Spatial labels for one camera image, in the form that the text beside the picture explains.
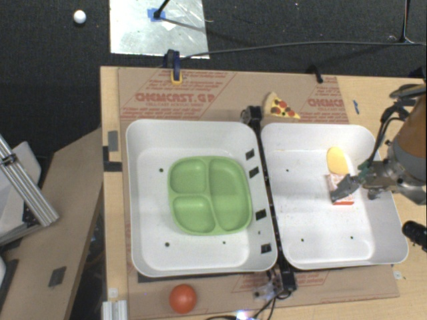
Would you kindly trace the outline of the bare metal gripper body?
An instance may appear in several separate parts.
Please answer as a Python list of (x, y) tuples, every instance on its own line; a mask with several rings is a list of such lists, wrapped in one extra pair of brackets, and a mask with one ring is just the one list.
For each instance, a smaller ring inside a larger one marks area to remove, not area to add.
[(382, 193), (403, 195), (417, 205), (426, 205), (426, 162), (404, 166), (393, 160), (367, 161), (358, 166), (361, 186), (368, 191), (369, 200), (375, 200)]

